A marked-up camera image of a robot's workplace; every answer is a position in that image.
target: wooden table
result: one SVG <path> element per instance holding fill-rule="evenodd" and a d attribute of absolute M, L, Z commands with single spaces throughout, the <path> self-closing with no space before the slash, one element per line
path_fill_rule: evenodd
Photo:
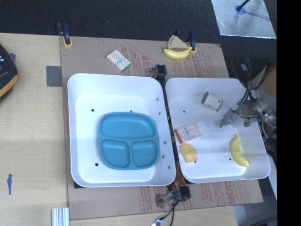
<path fill-rule="evenodd" d="M 0 225 L 49 226 L 51 209 L 68 207 L 62 88 L 46 83 L 46 66 L 61 66 L 59 37 L 0 33 L 0 43 L 16 55 L 20 73 L 0 104 Z M 148 226 L 160 215 L 74 220 L 70 225 Z M 230 206 L 177 211 L 173 225 L 235 226 L 237 222 Z"/>

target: small box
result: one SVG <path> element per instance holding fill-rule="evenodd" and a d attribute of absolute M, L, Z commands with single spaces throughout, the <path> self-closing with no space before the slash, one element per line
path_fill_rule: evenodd
<path fill-rule="evenodd" d="M 132 63 L 123 56 L 117 49 L 107 55 L 106 59 L 113 65 L 119 72 L 123 72 Z"/>

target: cardboard sheet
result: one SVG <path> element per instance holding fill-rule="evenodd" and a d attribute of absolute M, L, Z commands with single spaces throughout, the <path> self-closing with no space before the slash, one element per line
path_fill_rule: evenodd
<path fill-rule="evenodd" d="M 168 192 L 166 186 L 81 188 L 71 176 L 67 82 L 76 73 L 149 76 L 155 65 L 166 65 L 166 79 L 173 77 L 228 78 L 222 49 L 217 44 L 197 43 L 197 52 L 183 60 L 167 58 L 165 41 L 72 37 L 73 46 L 60 39 L 63 78 L 63 111 L 70 219 L 101 218 L 169 211 L 156 205 L 155 196 Z M 120 51 L 132 64 L 122 73 L 106 56 Z M 176 210 L 200 209 L 263 202 L 258 180 L 189 184 L 191 198 Z"/>

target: metal plate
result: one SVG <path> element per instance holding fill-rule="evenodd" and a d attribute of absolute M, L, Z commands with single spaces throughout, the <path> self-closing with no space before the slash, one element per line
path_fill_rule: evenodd
<path fill-rule="evenodd" d="M 263 0 L 250 0 L 238 12 L 246 0 L 211 0 L 220 35 L 275 39 Z"/>

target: white can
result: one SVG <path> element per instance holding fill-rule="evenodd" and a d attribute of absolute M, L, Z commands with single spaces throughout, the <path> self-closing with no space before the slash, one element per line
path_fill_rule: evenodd
<path fill-rule="evenodd" d="M 206 92 L 202 98 L 201 103 L 218 111 L 222 105 L 222 99 L 209 94 L 209 92 Z"/>

